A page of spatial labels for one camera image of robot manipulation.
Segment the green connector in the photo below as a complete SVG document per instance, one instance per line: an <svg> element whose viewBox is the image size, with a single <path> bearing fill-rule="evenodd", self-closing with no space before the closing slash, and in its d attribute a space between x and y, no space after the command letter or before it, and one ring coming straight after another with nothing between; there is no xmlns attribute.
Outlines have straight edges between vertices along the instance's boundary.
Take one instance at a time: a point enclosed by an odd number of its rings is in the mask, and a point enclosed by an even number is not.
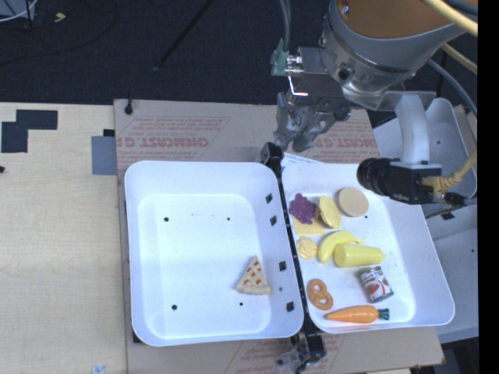
<svg viewBox="0 0 499 374"><path fill-rule="evenodd" d="M285 76L286 62L288 59L289 51L283 51L284 41L281 39L279 41L278 47L274 50L271 56L271 75L272 76Z"/></svg>

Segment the yellow banana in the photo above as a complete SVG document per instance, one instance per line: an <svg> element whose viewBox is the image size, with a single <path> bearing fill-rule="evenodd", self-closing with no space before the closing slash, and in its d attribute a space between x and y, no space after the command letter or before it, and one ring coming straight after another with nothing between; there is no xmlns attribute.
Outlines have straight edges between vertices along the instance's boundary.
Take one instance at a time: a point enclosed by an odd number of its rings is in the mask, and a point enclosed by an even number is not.
<svg viewBox="0 0 499 374"><path fill-rule="evenodd" d="M320 242L319 250L317 251L317 258L319 259L319 262L323 263L331 258L336 245L344 244L346 242L361 243L362 239L356 237L348 230L338 230L326 235Z"/></svg>

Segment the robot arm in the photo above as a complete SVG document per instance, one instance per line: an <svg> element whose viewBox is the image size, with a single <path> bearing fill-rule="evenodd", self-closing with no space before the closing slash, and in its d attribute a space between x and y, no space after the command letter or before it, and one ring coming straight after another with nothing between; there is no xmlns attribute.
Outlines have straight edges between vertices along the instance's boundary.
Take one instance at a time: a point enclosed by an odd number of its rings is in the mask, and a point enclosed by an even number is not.
<svg viewBox="0 0 499 374"><path fill-rule="evenodd" d="M478 0L459 0L476 6ZM425 110L435 98L406 91L413 77L443 44L465 33L421 0L331 0L317 48L298 48L274 74L288 77L278 94L277 146L302 152L351 109L393 111L402 127L399 160L368 160L358 178L368 189L405 203L434 201L428 177L441 166L430 163Z"/></svg>

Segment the white cable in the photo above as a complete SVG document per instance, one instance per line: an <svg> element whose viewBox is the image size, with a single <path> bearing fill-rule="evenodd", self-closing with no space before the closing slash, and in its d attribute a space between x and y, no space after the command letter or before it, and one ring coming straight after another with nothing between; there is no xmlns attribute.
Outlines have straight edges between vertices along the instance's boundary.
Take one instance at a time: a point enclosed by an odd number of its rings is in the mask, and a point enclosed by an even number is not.
<svg viewBox="0 0 499 374"><path fill-rule="evenodd" d="M33 2L31 3L30 5L30 9L32 9L34 7L35 4L37 4L38 0L33 0ZM10 21L12 19L16 19L16 18L19 18L20 16L23 16L24 14L26 14L28 12L28 10L24 10L22 12L19 12L18 14L15 14L14 16L10 16L8 18L3 18L3 19L0 19L0 23L1 22L7 22L7 21Z"/></svg>

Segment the white plastic container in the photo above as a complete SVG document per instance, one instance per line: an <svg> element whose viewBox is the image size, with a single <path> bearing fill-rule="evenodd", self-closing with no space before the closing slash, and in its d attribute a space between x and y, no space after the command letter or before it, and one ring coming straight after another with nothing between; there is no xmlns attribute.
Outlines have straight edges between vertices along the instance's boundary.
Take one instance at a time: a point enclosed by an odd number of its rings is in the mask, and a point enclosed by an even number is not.
<svg viewBox="0 0 499 374"><path fill-rule="evenodd" d="M141 161L126 172L125 189L132 323L144 343L290 337L299 331L303 307L269 168ZM235 289L255 255L270 295Z"/></svg>
<svg viewBox="0 0 499 374"><path fill-rule="evenodd" d="M318 204L321 196L332 198L338 208L338 193L344 187L361 190L369 201L366 215L348 217L342 213L342 229L362 238L362 245L380 248L387 256L379 265L339 267L331 258L299 258L303 283L321 279L334 299L330 311L352 305L372 304L390 310L390 319L371 324L342 323L324 318L324 311L308 303L310 318L327 333L351 333L412 326L440 326L455 313L454 301L430 236L421 206L408 205L366 190L356 178L356 164L290 164L282 174L287 205L297 193ZM325 228L324 235L335 231ZM324 235L311 235L318 245ZM372 303L359 278L367 267L381 266L394 294Z"/></svg>

